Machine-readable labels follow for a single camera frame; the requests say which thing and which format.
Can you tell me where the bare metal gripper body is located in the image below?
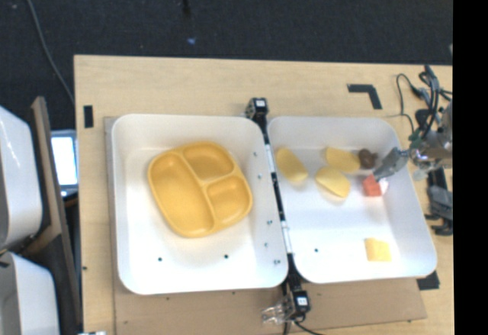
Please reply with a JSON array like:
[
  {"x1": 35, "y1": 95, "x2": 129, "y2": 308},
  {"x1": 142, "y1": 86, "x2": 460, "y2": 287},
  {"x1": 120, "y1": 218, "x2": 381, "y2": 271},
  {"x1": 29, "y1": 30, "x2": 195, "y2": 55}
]
[{"x1": 406, "y1": 134, "x2": 454, "y2": 171}]

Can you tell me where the brown doughnut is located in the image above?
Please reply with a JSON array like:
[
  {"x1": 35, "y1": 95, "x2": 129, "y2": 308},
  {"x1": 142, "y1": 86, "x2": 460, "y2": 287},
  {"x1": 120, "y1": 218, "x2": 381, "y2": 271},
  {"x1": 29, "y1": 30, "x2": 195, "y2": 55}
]
[{"x1": 358, "y1": 148, "x2": 380, "y2": 170}]

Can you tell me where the orange cube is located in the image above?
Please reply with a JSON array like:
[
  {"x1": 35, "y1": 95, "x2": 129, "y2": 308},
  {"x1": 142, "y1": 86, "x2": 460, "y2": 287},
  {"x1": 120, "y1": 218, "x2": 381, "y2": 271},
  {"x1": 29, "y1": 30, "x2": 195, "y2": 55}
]
[{"x1": 361, "y1": 173, "x2": 384, "y2": 198}]

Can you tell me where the yellow oval slice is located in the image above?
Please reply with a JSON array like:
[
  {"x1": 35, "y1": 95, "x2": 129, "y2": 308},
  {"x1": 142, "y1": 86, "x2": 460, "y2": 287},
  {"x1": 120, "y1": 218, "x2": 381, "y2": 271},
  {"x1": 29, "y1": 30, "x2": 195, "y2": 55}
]
[
  {"x1": 314, "y1": 166, "x2": 352, "y2": 200},
  {"x1": 325, "y1": 146, "x2": 361, "y2": 175},
  {"x1": 274, "y1": 147, "x2": 309, "y2": 185}
]

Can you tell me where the yellow cheese slice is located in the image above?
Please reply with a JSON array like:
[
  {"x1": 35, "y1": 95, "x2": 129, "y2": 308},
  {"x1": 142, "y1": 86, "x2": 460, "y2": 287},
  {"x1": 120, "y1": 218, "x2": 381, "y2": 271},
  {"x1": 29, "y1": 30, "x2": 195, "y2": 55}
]
[{"x1": 364, "y1": 237, "x2": 393, "y2": 263}]

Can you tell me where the white plastic tray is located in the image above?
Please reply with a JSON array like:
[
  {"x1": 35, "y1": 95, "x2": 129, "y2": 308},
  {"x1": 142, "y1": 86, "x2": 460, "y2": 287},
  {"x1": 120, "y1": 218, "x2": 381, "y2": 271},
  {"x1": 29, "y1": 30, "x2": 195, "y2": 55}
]
[
  {"x1": 266, "y1": 115, "x2": 438, "y2": 285},
  {"x1": 110, "y1": 113, "x2": 290, "y2": 296}
]

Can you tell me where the thin black and white rod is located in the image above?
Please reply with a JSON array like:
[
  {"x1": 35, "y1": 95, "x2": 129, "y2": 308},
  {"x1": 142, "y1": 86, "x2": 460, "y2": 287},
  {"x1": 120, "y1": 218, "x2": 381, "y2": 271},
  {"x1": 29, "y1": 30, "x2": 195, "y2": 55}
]
[{"x1": 258, "y1": 116, "x2": 303, "y2": 293}]

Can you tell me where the yellow divided plate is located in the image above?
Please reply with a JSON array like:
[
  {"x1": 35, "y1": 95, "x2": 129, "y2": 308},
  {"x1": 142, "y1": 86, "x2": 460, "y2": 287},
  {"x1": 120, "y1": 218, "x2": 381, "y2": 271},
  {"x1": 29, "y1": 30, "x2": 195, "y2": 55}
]
[{"x1": 146, "y1": 140, "x2": 254, "y2": 239}]

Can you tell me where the black block with wires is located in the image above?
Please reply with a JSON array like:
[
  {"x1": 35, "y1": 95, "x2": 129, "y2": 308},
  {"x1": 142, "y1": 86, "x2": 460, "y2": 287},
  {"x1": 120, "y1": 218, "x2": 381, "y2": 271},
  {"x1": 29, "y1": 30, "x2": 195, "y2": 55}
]
[
  {"x1": 245, "y1": 97, "x2": 270, "y2": 121},
  {"x1": 284, "y1": 289, "x2": 312, "y2": 322}
]

